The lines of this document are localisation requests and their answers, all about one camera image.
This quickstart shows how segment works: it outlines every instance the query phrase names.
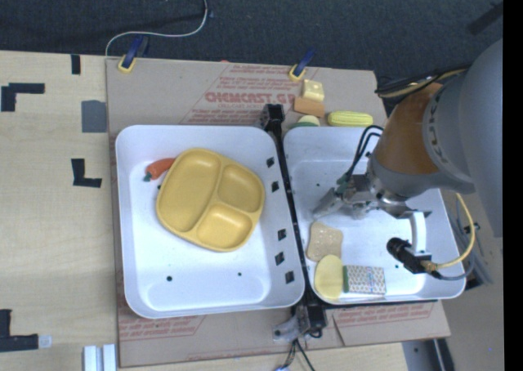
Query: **white tray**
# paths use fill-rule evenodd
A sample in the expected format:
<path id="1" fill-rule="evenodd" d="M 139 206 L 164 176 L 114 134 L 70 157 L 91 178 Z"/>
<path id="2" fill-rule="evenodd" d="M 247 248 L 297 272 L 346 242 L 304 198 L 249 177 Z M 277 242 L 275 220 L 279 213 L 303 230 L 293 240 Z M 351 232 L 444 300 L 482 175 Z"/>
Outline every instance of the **white tray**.
<path id="1" fill-rule="evenodd" d="M 312 211 L 320 199 L 336 185 L 336 180 L 349 168 L 363 128 L 302 127 L 289 131 L 284 138 L 288 171 L 291 177 L 294 203 L 302 245 L 309 243 Z M 377 140 L 369 142 L 372 150 Z M 355 173 L 364 173 L 367 158 L 358 163 Z M 458 256 L 458 248 L 441 198 L 440 191 L 430 190 L 409 201 L 411 208 L 432 211 L 427 218 L 427 251 L 436 262 Z M 427 274 L 413 275 L 387 251 L 387 241 L 399 237 L 412 241 L 409 220 L 396 220 L 383 211 L 373 210 L 366 218 L 354 220 L 343 208 L 319 221 L 338 228 L 343 233 L 343 265 L 379 266 L 385 270 L 387 293 L 384 297 L 345 295 L 331 304 L 373 302 L 418 302 L 457 297 L 465 287 L 465 279 L 442 281 Z M 306 257 L 308 279 L 314 283 L 316 262 Z M 442 271 L 446 275 L 461 275 L 461 264 Z"/>
<path id="2" fill-rule="evenodd" d="M 233 252 L 180 239 L 156 217 L 163 176 L 143 181 L 146 166 L 194 147 L 243 164 L 265 185 L 256 229 Z M 138 315 L 250 311 L 299 301 L 305 281 L 275 143 L 267 133 L 255 127 L 132 126 L 117 137 L 116 159 L 125 297 Z"/>

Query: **wooden table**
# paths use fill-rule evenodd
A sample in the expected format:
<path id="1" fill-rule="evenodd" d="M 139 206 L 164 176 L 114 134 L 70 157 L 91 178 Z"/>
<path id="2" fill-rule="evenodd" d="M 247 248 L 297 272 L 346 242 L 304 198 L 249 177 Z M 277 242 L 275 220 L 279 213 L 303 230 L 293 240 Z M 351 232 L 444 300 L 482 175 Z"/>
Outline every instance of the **wooden table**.
<path id="1" fill-rule="evenodd" d="M 105 58 L 0 52 L 0 85 L 45 83 L 0 112 L 0 308 L 11 334 L 49 334 L 52 347 L 0 353 L 0 369 L 82 369 L 82 349 L 118 342 L 110 152 L 106 133 L 83 133 L 82 101 L 105 101 Z M 71 159 L 100 188 L 73 186 Z M 170 364 L 157 371 L 271 370 L 286 355 Z M 400 343 L 312 351 L 317 370 L 406 370 Z M 307 369 L 297 355 L 292 369 Z"/>

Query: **orange toy carrot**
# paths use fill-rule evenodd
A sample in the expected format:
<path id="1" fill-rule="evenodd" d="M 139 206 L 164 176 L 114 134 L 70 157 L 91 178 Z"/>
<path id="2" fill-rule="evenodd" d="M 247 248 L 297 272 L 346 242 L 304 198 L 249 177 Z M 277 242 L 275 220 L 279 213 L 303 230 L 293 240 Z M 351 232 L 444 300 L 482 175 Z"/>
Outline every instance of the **orange toy carrot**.
<path id="1" fill-rule="evenodd" d="M 166 158 L 166 159 L 160 159 L 160 160 L 157 160 L 156 162 L 151 163 L 145 169 L 144 181 L 150 181 L 151 179 L 160 178 L 160 175 L 162 175 L 162 173 L 169 170 L 169 168 L 174 163 L 174 160 L 175 160 L 175 158 Z"/>

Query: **yellow bowl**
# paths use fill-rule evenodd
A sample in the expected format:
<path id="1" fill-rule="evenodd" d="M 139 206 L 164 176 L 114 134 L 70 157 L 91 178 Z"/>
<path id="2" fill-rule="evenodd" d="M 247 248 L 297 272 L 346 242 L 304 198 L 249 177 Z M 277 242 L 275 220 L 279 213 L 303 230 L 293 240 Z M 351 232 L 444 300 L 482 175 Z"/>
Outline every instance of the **yellow bowl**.
<path id="1" fill-rule="evenodd" d="M 262 214 L 260 178 L 206 149 L 177 156 L 156 200 L 159 221 L 173 234 L 207 249 L 229 252 L 247 242 Z"/>

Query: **cardboard sheet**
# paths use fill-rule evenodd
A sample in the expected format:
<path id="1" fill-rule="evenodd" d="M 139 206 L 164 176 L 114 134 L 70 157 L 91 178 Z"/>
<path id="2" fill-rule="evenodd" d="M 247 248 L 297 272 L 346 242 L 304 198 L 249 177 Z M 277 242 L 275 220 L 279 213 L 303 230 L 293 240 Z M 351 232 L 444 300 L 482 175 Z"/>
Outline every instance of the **cardboard sheet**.
<path id="1" fill-rule="evenodd" d="M 140 59 L 130 74 L 122 74 L 117 64 L 116 58 L 106 60 L 120 366 L 287 352 L 285 343 L 273 342 L 272 327 L 287 320 L 290 309 L 161 320 L 143 319 L 129 309 L 123 294 L 114 140 L 135 124 L 253 125 L 266 103 L 284 106 L 285 129 L 302 116 L 292 111 L 302 84 L 289 81 L 283 66 Z M 372 72 L 309 68 L 306 78 L 323 83 L 327 113 L 353 110 L 371 114 L 375 124 L 385 122 Z M 324 336 L 306 341 L 307 349 L 449 336 L 440 302 L 329 310 L 328 316 Z"/>

